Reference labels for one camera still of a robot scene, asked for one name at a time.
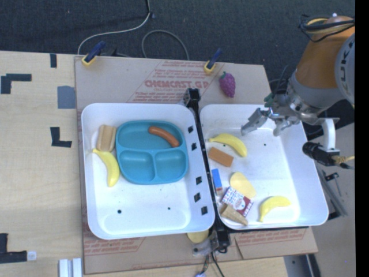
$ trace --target white tray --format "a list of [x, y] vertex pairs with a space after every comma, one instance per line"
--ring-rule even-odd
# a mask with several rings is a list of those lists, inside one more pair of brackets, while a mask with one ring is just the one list
[[[189, 155], [186, 175], [170, 184], [137, 185], [121, 174], [116, 185], [109, 188], [105, 165], [92, 153], [100, 125], [118, 127], [127, 121], [149, 119], [171, 122], [181, 129]], [[95, 103], [85, 107], [81, 123], [87, 217], [94, 235], [120, 239], [211, 227], [215, 212], [194, 116], [189, 109], [179, 104]]]
[[[241, 135], [240, 128], [257, 108], [253, 104], [211, 104], [200, 112], [206, 150], [218, 148], [234, 157], [231, 167], [209, 159], [211, 169], [219, 169], [222, 186], [229, 187], [231, 175], [240, 171], [256, 189], [253, 206], [247, 215], [248, 226], [221, 217], [224, 224], [235, 230], [273, 229], [284, 227], [316, 226], [326, 222], [328, 207], [314, 161], [302, 152], [307, 141], [302, 124], [293, 125], [275, 137], [275, 123], [270, 119], [259, 129]], [[230, 133], [246, 145], [245, 158], [223, 144], [209, 142], [219, 133]], [[259, 205], [269, 196], [281, 195], [290, 199], [291, 205], [276, 208], [258, 222]]]

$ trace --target dark background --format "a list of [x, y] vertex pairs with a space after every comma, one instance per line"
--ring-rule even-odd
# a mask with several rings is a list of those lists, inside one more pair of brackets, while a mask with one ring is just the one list
[[[149, 0], [155, 17], [132, 32], [87, 41], [86, 54], [99, 41], [130, 57], [144, 57], [141, 42], [152, 30], [178, 36], [193, 61], [205, 61], [221, 48], [222, 62], [263, 65], [269, 80], [283, 69], [289, 77], [308, 38], [298, 29], [302, 14], [355, 16], [355, 0]], [[140, 25], [145, 0], [0, 0], [0, 50], [77, 54], [81, 42], [97, 33]], [[145, 40], [149, 58], [186, 59], [173, 37], [154, 33]], [[338, 128], [354, 121], [347, 101], [327, 111], [341, 118]], [[306, 126], [308, 137], [319, 128]]]

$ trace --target gray floor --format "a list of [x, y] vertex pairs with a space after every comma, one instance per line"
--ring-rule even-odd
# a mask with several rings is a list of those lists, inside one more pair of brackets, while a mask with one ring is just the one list
[[[336, 148], [342, 156], [355, 154], [355, 124], [336, 131]], [[354, 166], [354, 160], [348, 162]], [[288, 275], [291, 277], [351, 277], [356, 276], [355, 242], [355, 171], [339, 167], [318, 166], [326, 175], [338, 174], [327, 186], [342, 206], [342, 214], [325, 224], [313, 227], [319, 252], [313, 256], [285, 257]], [[325, 192], [330, 212], [337, 211]]]

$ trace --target cardboard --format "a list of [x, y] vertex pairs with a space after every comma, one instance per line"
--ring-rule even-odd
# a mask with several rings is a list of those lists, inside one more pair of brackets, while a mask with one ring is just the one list
[[[98, 57], [86, 67], [81, 58], [74, 61], [85, 274], [202, 264], [204, 256], [193, 255], [186, 234], [106, 241], [91, 233], [86, 218], [81, 112], [99, 102], [179, 103], [188, 88], [200, 90], [200, 108], [211, 103], [260, 104], [270, 92], [263, 66], [217, 63], [213, 73], [206, 74], [204, 62]], [[226, 97], [219, 87], [223, 71], [236, 80], [234, 98]], [[217, 259], [238, 261], [316, 251], [310, 228], [251, 231], [231, 234], [231, 246]]]

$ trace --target blue and yellow clamp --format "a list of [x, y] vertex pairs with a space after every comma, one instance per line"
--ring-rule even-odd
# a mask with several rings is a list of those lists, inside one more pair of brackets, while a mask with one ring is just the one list
[[206, 74], [210, 74], [215, 68], [215, 62], [218, 60], [219, 56], [221, 55], [222, 51], [220, 48], [214, 53], [214, 55], [208, 60], [204, 66], [204, 71]]
[[96, 56], [101, 54], [101, 51], [103, 48], [105, 48], [105, 46], [106, 43], [104, 41], [98, 42], [98, 44], [95, 45], [93, 49], [91, 49], [91, 51], [82, 58], [82, 63], [85, 66], [91, 65], [96, 60]]

